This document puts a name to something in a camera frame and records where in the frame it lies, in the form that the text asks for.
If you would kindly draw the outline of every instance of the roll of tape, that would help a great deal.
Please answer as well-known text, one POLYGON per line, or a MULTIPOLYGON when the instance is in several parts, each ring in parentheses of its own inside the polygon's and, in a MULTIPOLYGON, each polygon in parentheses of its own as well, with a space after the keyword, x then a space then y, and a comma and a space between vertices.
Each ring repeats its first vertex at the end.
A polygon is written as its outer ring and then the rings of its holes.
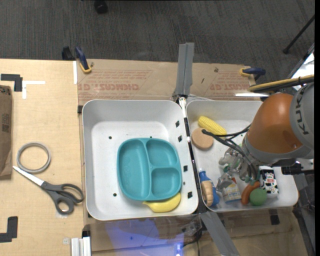
POLYGON ((31 174, 37 174, 37 173, 41 173, 43 172, 44 170, 46 170, 48 168, 48 166, 50 165, 50 162, 51 162, 51 153, 48 149, 48 147, 40 142, 30 142, 30 143, 27 143, 27 144, 24 144, 19 150, 18 150, 18 153, 16 155, 16 164, 18 165, 18 167, 24 171, 26 171, 27 173, 31 173, 31 174), (45 152, 46 152, 46 155, 47 155, 47 161, 46 163, 44 164, 44 166, 42 166, 41 168, 39 169, 28 169, 26 167, 24 167, 22 165, 22 163, 20 162, 20 157, 21 157, 21 154, 24 150, 26 150, 27 148, 30 148, 30 147, 39 147, 39 148, 42 148, 45 152))

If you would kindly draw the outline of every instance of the scissors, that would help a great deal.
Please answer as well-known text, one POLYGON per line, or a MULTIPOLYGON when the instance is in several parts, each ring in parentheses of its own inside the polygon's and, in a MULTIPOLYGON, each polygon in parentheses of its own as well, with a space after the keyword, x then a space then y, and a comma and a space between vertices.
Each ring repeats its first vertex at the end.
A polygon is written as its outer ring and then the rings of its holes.
POLYGON ((60 185, 52 185, 22 169, 19 167, 13 166, 18 173, 22 174, 38 186, 40 186, 44 191, 46 191, 50 197, 52 198, 56 210, 62 214, 67 215, 74 211, 74 205, 81 203, 84 200, 84 194, 82 190, 73 184, 64 183, 60 185), (73 193, 66 191, 65 189, 73 189, 78 192, 78 196, 76 197, 73 193), (60 208, 59 204, 65 203, 68 206, 68 209, 60 208))

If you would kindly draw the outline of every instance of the brown paper bag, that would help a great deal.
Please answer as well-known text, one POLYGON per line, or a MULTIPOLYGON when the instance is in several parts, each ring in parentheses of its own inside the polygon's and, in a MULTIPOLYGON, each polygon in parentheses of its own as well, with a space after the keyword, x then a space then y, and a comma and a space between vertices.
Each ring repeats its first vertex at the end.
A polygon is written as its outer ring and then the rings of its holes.
POLYGON ((0 176, 12 171, 12 91, 0 85, 0 176))

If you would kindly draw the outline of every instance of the gray scissors handle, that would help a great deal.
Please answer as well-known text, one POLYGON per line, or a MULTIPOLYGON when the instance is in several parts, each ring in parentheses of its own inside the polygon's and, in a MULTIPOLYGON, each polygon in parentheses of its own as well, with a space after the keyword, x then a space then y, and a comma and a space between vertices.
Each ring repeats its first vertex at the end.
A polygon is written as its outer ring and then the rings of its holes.
POLYGON ((74 204, 80 203, 84 200, 84 194, 82 190, 73 184, 65 183, 61 185, 52 185, 44 181, 41 185, 41 188, 51 196, 56 210, 62 215, 72 213, 74 210, 74 204), (64 190, 67 188, 72 188, 78 191, 79 197, 76 197, 71 192, 64 190), (68 206, 68 209, 61 209, 59 205, 60 203, 65 203, 68 206))

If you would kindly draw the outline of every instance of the yellow corn cob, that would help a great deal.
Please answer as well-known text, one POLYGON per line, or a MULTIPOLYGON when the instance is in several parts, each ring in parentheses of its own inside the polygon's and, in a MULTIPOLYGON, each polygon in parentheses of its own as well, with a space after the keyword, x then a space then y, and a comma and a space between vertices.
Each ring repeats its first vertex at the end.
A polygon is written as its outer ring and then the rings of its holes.
POLYGON ((198 124, 200 127, 206 129, 208 132, 214 135, 226 135, 227 131, 225 128, 217 124, 215 121, 211 120, 206 116, 200 116, 198 119, 198 124))

